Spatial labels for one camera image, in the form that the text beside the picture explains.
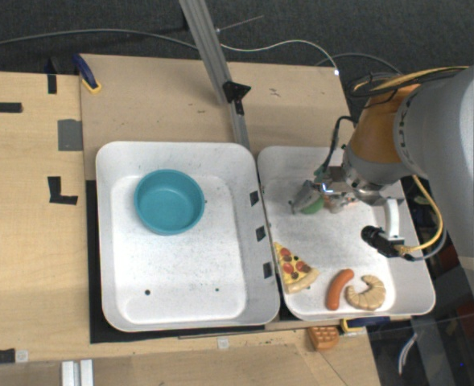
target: black mount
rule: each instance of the black mount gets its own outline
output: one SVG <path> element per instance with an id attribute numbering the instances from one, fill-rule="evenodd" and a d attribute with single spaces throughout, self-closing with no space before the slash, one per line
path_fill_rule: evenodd
<path id="1" fill-rule="evenodd" d="M 248 93 L 251 87 L 228 80 L 222 85 L 222 89 L 224 90 L 224 94 L 226 95 L 226 100 L 228 103 L 234 101 L 237 108 L 237 114 L 244 116 L 244 106 L 242 105 L 242 99 Z"/>

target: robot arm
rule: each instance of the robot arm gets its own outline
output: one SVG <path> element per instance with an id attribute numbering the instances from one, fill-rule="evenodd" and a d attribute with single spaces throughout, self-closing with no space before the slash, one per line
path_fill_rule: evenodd
<path id="1" fill-rule="evenodd" d="M 474 294 L 474 66 L 369 104 L 344 152 L 343 180 L 377 205 L 401 177 L 427 179 Z"/>

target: wooden table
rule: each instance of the wooden table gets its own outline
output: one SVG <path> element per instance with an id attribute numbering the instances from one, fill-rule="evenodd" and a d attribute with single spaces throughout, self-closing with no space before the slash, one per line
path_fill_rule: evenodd
<path id="1" fill-rule="evenodd" d="M 111 358 L 102 373 L 134 355 L 216 352 L 215 337 L 89 343 L 85 180 L 95 179 L 98 147 L 118 139 L 233 139 L 228 109 L 217 104 L 200 61 L 84 57 L 103 84 L 97 95 L 77 76 L 57 76 L 57 93 L 49 94 L 46 75 L 0 72 L 0 102 L 23 105 L 22 113 L 0 113 L 0 350 L 27 350 L 31 362 Z M 327 146 L 336 118 L 348 114 L 329 68 L 229 67 L 235 81 L 253 87 L 244 106 L 255 155 L 268 145 Z M 67 119 L 83 121 L 84 151 L 59 150 L 58 121 Z M 340 140 L 350 133 L 342 127 Z M 49 176 L 61 177 L 61 193 L 78 196 L 76 205 L 49 203 Z M 267 361 L 285 345 L 316 384 L 379 384 L 366 335 L 344 336 L 319 353 L 304 329 L 274 324 L 229 336 L 229 349 L 249 348 L 251 359 Z"/>

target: black cable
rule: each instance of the black cable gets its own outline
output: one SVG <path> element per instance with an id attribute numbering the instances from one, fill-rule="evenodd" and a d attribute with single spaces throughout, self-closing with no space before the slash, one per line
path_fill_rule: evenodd
<path id="1" fill-rule="evenodd" d="M 396 96 L 397 92 L 398 92 L 397 89 L 393 90 L 392 93 L 390 94 L 390 96 L 387 97 L 385 100 L 377 101 L 376 103 L 370 103 L 370 104 L 364 106 L 364 109 L 368 109 L 368 108 L 373 107 L 373 106 L 384 105 L 385 103 L 389 103 L 389 101 L 391 101 L 394 98 L 394 96 Z"/>
<path id="2" fill-rule="evenodd" d="M 24 37 L 17 37 L 15 39 L 3 40 L 3 41 L 0 41 L 0 46 L 6 46 L 7 44 L 21 43 L 21 42 L 37 40 L 37 39 L 49 39 L 49 38 L 54 38 L 54 37 L 67 36 L 67 35 L 86 35 L 86 34 L 96 34 L 96 33 L 115 33 L 115 34 L 126 34 L 126 35 L 138 35 L 141 37 L 153 37 L 156 39 L 162 39 L 171 43 L 179 44 L 181 46 L 185 46 L 197 51 L 196 46 L 190 43 L 186 43 L 182 40 L 173 39 L 172 37 L 167 37 L 165 35 L 148 33 L 146 31 L 125 30 L 125 29 L 85 29 L 85 30 L 57 31 L 54 33 L 43 33 L 41 35 L 28 35 Z"/>
<path id="3" fill-rule="evenodd" d="M 330 160 L 332 160 L 332 155 L 333 152 L 335 151 L 336 148 L 336 143 L 338 142 L 339 139 L 339 128 L 340 128 L 340 122 L 343 120 L 349 120 L 350 122 L 353 123 L 353 125 L 356 124 L 355 120 L 350 117 L 350 116 L 340 116 L 335 123 L 335 127 L 333 129 L 333 136 L 332 136 L 332 144 L 330 145 L 330 150 L 328 152 L 328 156 L 326 157 L 326 160 L 324 160 L 324 163 L 320 167 L 320 172 L 325 173 L 326 170 L 328 169 L 328 166 L 330 164 Z"/>
<path id="4" fill-rule="evenodd" d="M 362 97 L 355 98 L 353 96 L 350 96 L 349 94 L 355 89 L 356 86 L 364 85 L 364 84 L 369 84 L 369 85 L 378 84 L 379 82 L 386 81 L 396 76 L 398 75 L 391 72 L 377 72 L 377 73 L 369 72 L 369 74 L 366 76 L 357 77 L 356 79 L 352 79 L 348 81 L 346 84 L 343 84 L 344 95 L 346 97 L 346 100 L 348 101 L 348 105 L 351 110 L 351 115 L 354 117 L 360 116 L 361 112 L 366 107 L 365 106 L 365 102 L 367 101 L 366 98 L 362 98 Z"/>
<path id="5" fill-rule="evenodd" d="M 375 55 L 367 55 L 365 53 L 340 53 L 338 55 L 333 55 L 332 57 L 333 57 L 333 59 L 339 59 L 339 58 L 342 58 L 342 57 L 364 57 L 366 59 L 375 60 L 379 63 L 384 64 L 385 66 L 387 66 L 388 68 L 390 68 L 391 70 L 393 70 L 395 73 L 397 73 L 399 75 L 403 74 L 398 68 L 396 68 L 395 66 L 390 64 L 388 61 L 383 60 L 379 57 L 376 57 Z M 328 61 L 329 61 L 329 59 L 323 59 L 320 62 L 314 64 L 314 66 L 320 66 L 321 64 L 324 64 Z"/>
<path id="6" fill-rule="evenodd" d="M 387 73 L 387 72 L 377 72 L 377 73 L 372 73 L 369 72 L 365 76 L 360 76 L 357 77 L 356 79 L 351 79 L 348 81 L 345 86 L 344 86 L 344 93 L 347 97 L 353 97 L 353 98 L 364 98 L 364 97 L 370 97 L 369 96 L 358 96 L 356 95 L 356 91 L 360 88 L 367 88 L 368 92 L 372 90 L 370 87 L 375 85 L 378 85 L 379 83 L 383 83 L 386 80 L 392 79 L 394 77 L 397 77 L 397 74 L 394 73 Z"/>

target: gray carpet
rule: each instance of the gray carpet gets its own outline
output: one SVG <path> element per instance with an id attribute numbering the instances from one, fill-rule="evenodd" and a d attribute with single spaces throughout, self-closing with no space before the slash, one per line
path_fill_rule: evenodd
<path id="1" fill-rule="evenodd" d="M 474 63 L 474 0 L 206 0 L 216 27 L 248 18 L 259 20 L 221 32 L 234 47 L 261 47 L 305 39 L 332 55 L 361 52 L 381 57 L 403 72 Z M 177 0 L 0 0 L 0 41 L 24 35 L 84 28 L 162 31 L 181 28 Z M 188 32 L 171 37 L 192 41 Z M 0 47 L 0 71 L 42 72 L 53 56 L 72 73 L 75 52 L 199 58 L 188 48 L 129 35 L 80 35 Z M 286 45 L 227 60 L 316 64 L 313 47 Z M 373 60 L 337 59 L 342 80 L 388 71 Z"/>

